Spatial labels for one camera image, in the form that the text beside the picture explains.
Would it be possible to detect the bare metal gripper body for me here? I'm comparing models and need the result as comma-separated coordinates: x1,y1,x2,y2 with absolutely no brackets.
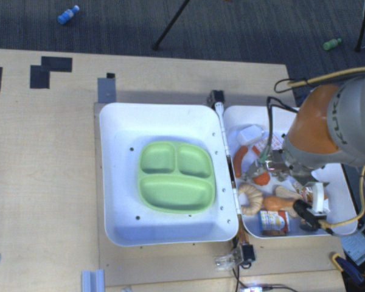
263,148,330,189

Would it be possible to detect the red round toy food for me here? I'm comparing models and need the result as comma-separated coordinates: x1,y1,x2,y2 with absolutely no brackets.
251,171,272,187

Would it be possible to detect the beige bread slice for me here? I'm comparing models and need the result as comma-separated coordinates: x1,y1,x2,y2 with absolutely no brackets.
274,185,304,201

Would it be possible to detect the orange sausage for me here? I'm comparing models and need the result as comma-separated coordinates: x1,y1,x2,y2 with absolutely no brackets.
232,145,249,179

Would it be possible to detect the red and white packet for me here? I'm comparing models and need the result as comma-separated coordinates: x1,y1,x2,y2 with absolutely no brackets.
251,132,284,158

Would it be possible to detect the orange and white packet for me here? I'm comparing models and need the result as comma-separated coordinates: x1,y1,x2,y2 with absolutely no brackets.
293,181,329,204

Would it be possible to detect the beige doughnut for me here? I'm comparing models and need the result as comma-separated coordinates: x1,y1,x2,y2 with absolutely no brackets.
237,183,264,217

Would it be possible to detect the white carton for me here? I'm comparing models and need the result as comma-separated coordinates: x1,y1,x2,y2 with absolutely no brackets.
236,124,264,146

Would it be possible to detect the small printed can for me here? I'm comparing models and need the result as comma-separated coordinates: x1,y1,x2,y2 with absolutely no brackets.
258,209,291,237

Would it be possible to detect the thin black and white rod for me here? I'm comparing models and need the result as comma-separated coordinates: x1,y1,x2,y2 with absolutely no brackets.
214,101,243,216

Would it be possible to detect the white plastic tray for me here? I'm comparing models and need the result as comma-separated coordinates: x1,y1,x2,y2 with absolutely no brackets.
223,105,360,240
98,102,240,248

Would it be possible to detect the green divided plate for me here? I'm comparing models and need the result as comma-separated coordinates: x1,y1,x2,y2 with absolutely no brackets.
137,141,217,215

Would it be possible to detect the green bottle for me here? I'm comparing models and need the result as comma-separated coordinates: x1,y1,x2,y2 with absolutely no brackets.
322,37,343,52

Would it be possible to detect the blue bottle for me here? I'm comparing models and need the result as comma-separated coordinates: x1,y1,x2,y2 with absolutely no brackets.
57,4,81,26

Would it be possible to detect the black cylinder on white bracket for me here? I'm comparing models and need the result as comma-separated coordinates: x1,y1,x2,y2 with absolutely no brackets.
292,181,331,232

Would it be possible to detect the black block with wires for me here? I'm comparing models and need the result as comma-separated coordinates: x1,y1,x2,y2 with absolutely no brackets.
209,89,226,105
240,243,257,266

